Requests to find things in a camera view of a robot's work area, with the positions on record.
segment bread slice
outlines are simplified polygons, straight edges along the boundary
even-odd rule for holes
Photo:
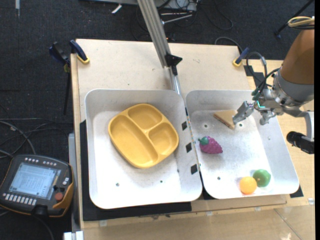
[[[213,116],[218,119],[220,122],[224,123],[226,126],[228,126],[230,129],[235,129],[235,124],[233,117],[237,114],[236,110],[221,110],[213,113]]]

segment yellow divided plate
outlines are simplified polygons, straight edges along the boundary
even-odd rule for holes
[[[179,136],[170,121],[146,103],[127,108],[111,119],[108,132],[123,157],[137,168],[150,168],[171,155]]]

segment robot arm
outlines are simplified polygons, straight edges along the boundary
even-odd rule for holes
[[[315,74],[315,30],[302,30],[293,42],[282,66],[274,70],[271,89],[254,92],[253,103],[244,101],[233,117],[234,124],[246,119],[257,110],[261,114],[260,124],[270,118],[289,114],[304,117],[307,134],[290,132],[287,140],[308,154],[314,154],[314,112],[302,111],[300,107],[314,99]]]

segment yellow ball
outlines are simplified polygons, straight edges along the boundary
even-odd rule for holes
[[[257,189],[257,186],[258,186],[255,178],[250,177],[250,176],[243,177],[240,180],[239,185],[240,185],[241,192],[246,195],[250,195],[253,192],[255,192],[255,190]]]

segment display screen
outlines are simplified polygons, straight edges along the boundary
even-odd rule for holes
[[[61,170],[22,162],[10,185],[10,192],[49,200],[53,182]]]

